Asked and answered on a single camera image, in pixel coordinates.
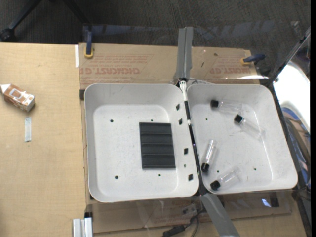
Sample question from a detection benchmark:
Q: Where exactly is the thin black and white rod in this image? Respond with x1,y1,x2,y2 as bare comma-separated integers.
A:
179,80,204,185

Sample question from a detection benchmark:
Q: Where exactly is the black block with thin wires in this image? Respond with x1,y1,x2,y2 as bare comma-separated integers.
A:
162,225,187,237

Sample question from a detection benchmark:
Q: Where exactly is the black office chair base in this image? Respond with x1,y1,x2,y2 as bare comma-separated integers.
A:
0,0,112,41

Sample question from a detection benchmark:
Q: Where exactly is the white plastic tray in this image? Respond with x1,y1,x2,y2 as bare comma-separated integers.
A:
185,83,299,196
83,83,200,203

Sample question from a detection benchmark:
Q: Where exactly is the clear plastic bottle black cap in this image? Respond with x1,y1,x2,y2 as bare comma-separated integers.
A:
210,99,244,116
209,166,243,191
200,139,218,173
234,114,265,140

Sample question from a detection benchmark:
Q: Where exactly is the brown cardboard board red print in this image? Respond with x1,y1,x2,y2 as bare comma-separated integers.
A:
78,42,292,234

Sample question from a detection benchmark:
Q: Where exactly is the brown and white carton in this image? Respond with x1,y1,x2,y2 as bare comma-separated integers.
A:
0,83,36,113

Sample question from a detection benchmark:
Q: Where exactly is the black ribbed rectangular holder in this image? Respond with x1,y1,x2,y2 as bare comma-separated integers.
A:
138,122,177,170

